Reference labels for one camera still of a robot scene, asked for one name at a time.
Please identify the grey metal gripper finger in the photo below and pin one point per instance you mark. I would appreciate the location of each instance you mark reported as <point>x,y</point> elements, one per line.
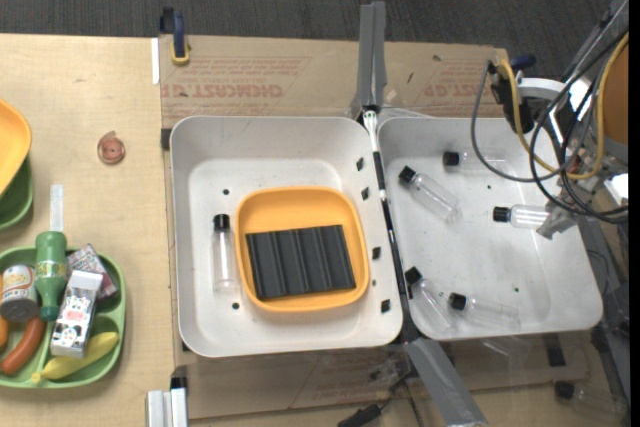
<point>555,224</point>

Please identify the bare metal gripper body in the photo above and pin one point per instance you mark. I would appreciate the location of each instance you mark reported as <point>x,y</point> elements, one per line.
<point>595,180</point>

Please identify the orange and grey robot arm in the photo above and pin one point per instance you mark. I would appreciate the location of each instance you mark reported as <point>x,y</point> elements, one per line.
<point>618,95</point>

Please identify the clear plastic bottle black cap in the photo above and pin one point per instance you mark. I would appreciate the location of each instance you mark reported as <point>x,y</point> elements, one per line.
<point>467,159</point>
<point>432,195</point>
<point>590,397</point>
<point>432,302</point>
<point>487,310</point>
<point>224,255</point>
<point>522,216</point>

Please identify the white plastic tray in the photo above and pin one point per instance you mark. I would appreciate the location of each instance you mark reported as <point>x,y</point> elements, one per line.
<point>500,255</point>
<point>210,315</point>

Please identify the thin black and white rod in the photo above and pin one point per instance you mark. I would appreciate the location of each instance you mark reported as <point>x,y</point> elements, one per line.
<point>381,175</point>

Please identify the black ribbed block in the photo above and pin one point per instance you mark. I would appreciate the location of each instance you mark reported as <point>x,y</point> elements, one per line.
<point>300,262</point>

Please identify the orange square bowl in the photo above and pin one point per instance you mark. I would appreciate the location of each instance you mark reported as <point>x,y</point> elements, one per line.
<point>295,207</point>

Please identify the brown cardboard board red print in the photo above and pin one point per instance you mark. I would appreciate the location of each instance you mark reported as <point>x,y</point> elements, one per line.
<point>280,80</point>

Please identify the pink doughnut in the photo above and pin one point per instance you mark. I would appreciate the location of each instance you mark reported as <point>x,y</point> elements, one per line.
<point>111,149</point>

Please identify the green divided plate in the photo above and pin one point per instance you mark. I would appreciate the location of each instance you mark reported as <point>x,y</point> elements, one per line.
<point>107,310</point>

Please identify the pink and white packet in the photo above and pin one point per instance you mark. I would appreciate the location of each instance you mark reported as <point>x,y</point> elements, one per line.
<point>97,262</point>

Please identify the white milk carton cow print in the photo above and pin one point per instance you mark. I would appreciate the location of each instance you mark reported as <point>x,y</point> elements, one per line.
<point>75,315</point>

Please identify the yellow banana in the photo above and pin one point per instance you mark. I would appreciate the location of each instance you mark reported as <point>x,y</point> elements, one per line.
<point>85,357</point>

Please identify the green bottle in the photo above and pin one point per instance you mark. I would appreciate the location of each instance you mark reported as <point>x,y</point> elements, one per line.
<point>50,275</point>

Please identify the small can with grey lid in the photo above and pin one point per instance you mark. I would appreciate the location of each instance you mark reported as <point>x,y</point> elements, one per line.
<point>17,295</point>

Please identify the orange sausage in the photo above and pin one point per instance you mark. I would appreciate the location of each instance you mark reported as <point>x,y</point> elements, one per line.
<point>25,347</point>

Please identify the orange plate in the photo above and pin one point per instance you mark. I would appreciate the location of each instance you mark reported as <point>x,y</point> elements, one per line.
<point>10,140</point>

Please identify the orange carrot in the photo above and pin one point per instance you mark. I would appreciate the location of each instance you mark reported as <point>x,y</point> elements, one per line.
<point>2,332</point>

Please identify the black cylinder on white bracket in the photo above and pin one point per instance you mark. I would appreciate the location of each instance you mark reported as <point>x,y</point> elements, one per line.
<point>515,107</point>

